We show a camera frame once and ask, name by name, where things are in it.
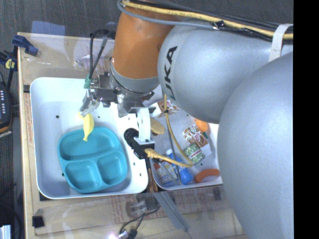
yellow banana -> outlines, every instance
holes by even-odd
[[[86,114],[84,117],[78,113],[79,117],[83,120],[84,141],[88,141],[89,134],[93,131],[94,120],[91,114]]]

clamp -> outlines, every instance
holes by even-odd
[[[18,47],[25,48],[25,53],[36,56],[39,49],[34,47],[24,36],[16,34],[12,40],[13,52],[0,52],[0,64],[3,64],[5,68],[9,69],[9,78],[7,83],[7,89],[10,89],[13,72],[17,72],[17,49]]]

yellow cable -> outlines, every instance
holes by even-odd
[[[164,110],[167,111],[167,96],[166,94],[164,94]],[[167,123],[167,128],[168,131],[170,132],[170,135],[174,141],[174,143],[176,144],[176,146],[178,147],[178,150],[180,151],[180,153],[183,155],[183,157],[188,161],[189,164],[191,164],[191,167],[193,166],[193,162],[186,156],[186,154],[184,153],[184,151],[182,150],[182,148],[180,147],[180,145],[178,144],[175,135],[171,129],[170,126],[170,122],[169,122],[169,118],[168,118],[168,113],[164,113],[165,114],[165,118],[166,118],[166,123]]]
[[[144,152],[147,154],[148,158],[160,158],[160,159],[168,161],[168,162],[170,162],[172,164],[183,166],[183,167],[192,167],[193,166],[193,164],[185,164],[185,163],[182,163],[182,162],[178,162],[178,161],[176,161],[174,159],[171,159],[169,157],[160,155],[155,150],[153,150],[152,148],[146,148],[144,150]]]
[[[261,33],[263,35],[269,36],[269,37],[273,37],[274,36],[274,32],[270,31],[270,30],[265,30],[265,29],[262,29],[262,28],[254,27],[254,26],[249,26],[249,25],[245,25],[245,24],[241,24],[241,23],[236,23],[236,22],[233,22],[233,21],[230,21],[230,20],[217,18],[217,17],[213,17],[213,16],[201,14],[201,13],[196,13],[196,12],[191,12],[191,11],[181,11],[181,10],[157,8],[157,7],[153,7],[153,6],[148,6],[148,5],[142,5],[142,4],[129,2],[129,1],[126,1],[126,0],[122,0],[121,3],[124,4],[125,6],[129,6],[129,7],[133,7],[133,8],[137,8],[137,9],[143,9],[143,10],[148,10],[148,11],[153,11],[153,12],[162,13],[162,14],[168,14],[168,15],[175,15],[175,16],[182,16],[182,17],[192,17],[192,18],[197,18],[197,19],[209,21],[209,22],[219,22],[219,21],[222,20],[222,21],[224,21],[226,26],[230,26],[230,27],[234,27],[234,28],[247,28],[247,29],[256,31],[258,33]],[[283,38],[292,40],[294,38],[294,34],[293,33],[284,34]]]

orange sausage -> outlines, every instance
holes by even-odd
[[[201,172],[199,172],[195,177],[194,177],[194,181],[196,183],[200,183],[205,177],[207,176],[217,176],[219,175],[220,172],[218,169],[216,168],[209,168],[209,169],[205,169]]]

gray cable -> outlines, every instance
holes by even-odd
[[[119,10],[123,13],[126,13],[129,16],[132,17],[136,17],[142,20],[146,20],[149,22],[153,22],[153,23],[158,23],[158,24],[165,24],[165,25],[181,25],[181,26],[190,26],[190,27],[198,27],[198,28],[203,28],[203,29],[209,29],[209,30],[215,30],[215,28],[213,26],[210,25],[204,25],[204,24],[198,24],[198,23],[190,23],[190,22],[183,22],[183,21],[170,21],[170,20],[161,20],[161,19],[155,19],[155,18],[150,18],[150,17],[146,17],[146,16],[142,16],[142,15],[138,15],[135,13],[131,13],[127,10],[125,10],[122,7],[121,1],[119,0],[117,2],[117,6],[119,8]]]

